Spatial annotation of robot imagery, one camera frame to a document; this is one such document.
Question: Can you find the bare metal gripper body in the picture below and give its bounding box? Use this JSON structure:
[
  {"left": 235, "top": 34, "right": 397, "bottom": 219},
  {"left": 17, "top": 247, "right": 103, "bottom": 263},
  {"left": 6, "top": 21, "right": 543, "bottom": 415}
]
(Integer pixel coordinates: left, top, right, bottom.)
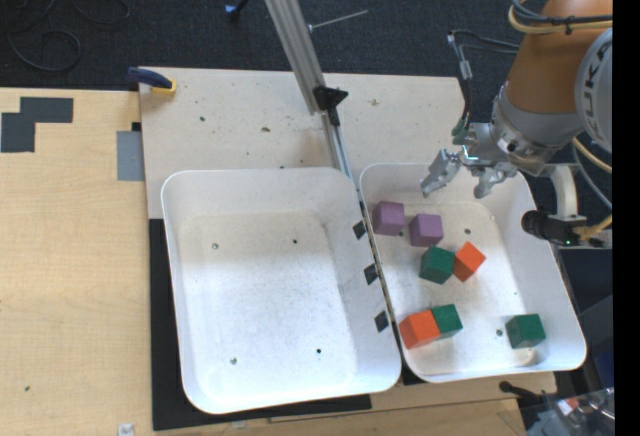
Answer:
[{"left": 460, "top": 121, "right": 558, "bottom": 174}]

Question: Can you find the purple cube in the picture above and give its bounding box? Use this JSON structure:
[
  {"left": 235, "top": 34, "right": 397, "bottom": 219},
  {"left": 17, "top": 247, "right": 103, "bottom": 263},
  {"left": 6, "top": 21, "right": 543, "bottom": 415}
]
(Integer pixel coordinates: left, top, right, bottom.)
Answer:
[
  {"left": 408, "top": 212, "right": 445, "bottom": 248},
  {"left": 371, "top": 200, "right": 407, "bottom": 237}
]

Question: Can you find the orange cube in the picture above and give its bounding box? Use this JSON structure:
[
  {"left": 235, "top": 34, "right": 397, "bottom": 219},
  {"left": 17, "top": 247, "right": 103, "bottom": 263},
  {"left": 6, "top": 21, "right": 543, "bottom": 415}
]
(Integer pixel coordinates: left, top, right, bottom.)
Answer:
[
  {"left": 452, "top": 240, "right": 487, "bottom": 284},
  {"left": 398, "top": 309, "right": 442, "bottom": 351}
]

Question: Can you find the green cube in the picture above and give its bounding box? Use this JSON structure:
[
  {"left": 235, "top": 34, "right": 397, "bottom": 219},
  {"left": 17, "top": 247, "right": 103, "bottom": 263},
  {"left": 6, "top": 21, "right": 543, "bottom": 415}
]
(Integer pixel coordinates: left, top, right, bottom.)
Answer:
[
  {"left": 430, "top": 303, "right": 465, "bottom": 341},
  {"left": 418, "top": 245, "right": 456, "bottom": 286},
  {"left": 504, "top": 313, "right": 548, "bottom": 351}
]

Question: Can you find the thin black and white rod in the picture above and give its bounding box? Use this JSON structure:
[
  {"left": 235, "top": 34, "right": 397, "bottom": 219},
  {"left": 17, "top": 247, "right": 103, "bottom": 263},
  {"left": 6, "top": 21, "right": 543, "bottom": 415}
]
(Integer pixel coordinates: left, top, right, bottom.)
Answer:
[{"left": 324, "top": 109, "right": 399, "bottom": 340}]

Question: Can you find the white plastic tray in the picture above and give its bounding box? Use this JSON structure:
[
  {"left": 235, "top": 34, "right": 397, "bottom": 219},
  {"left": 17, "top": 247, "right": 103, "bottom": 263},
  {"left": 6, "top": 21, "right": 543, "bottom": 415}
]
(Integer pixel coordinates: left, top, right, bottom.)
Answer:
[
  {"left": 160, "top": 167, "right": 403, "bottom": 416},
  {"left": 358, "top": 162, "right": 588, "bottom": 384}
]

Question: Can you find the pale flat board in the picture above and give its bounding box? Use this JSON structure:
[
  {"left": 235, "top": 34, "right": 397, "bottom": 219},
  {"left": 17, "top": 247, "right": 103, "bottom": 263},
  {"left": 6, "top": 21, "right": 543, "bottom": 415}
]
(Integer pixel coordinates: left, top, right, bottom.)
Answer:
[{"left": 137, "top": 67, "right": 559, "bottom": 425}]

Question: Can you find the black cylinder on white bracket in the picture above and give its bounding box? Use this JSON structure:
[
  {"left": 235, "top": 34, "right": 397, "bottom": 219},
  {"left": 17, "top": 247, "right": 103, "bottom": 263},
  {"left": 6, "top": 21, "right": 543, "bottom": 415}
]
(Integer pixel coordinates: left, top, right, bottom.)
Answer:
[{"left": 520, "top": 163, "right": 589, "bottom": 248}]

